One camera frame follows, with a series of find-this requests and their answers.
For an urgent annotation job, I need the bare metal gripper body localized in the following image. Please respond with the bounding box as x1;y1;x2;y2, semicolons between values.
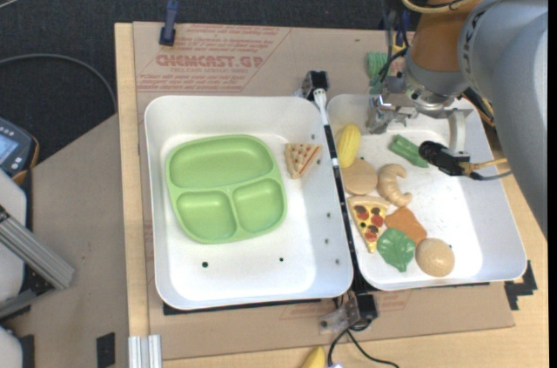
374;89;474;122

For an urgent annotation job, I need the green bean pod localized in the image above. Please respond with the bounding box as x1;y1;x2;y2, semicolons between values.
387;133;430;170

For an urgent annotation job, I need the yellow corn cob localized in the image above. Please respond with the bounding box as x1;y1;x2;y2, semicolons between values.
335;123;363;170

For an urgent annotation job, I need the thin black and white rod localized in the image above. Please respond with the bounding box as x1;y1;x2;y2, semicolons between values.
313;89;360;290

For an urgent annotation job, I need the tan round biscuit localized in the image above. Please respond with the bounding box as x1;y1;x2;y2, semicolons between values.
342;157;379;197

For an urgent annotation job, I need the green ribbed toy vegetable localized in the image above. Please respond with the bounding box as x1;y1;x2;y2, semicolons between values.
366;50;389;96

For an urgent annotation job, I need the beige croissant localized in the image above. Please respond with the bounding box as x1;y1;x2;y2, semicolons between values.
375;163;413;208

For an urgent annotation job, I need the tan triangular sandwich slice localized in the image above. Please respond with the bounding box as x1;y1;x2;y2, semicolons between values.
284;142;324;180

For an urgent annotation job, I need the pizza slice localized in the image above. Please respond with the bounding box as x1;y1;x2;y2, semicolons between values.
346;194;392;255

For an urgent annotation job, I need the orange toy food piece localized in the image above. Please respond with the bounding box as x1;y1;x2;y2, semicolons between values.
384;206;429;247

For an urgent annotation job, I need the white plastic tray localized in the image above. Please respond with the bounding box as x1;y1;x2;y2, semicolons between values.
325;92;528;291
144;94;354;311

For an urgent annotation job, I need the green lettuce leaf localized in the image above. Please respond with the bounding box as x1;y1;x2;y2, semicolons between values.
375;227;417;274

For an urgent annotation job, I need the tan round bread bun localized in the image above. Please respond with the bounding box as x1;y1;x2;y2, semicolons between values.
413;237;456;278

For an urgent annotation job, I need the brown cardboard board red print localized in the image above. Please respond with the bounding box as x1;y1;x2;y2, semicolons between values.
132;21;517;361

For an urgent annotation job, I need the green divided plate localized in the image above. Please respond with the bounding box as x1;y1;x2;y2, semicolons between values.
164;133;289;245

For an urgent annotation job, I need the yellow banana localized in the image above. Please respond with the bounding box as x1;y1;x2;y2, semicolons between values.
299;345;327;368

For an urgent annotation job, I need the black cylinder on white bracket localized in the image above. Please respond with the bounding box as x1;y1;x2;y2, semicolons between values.
418;110;474;177

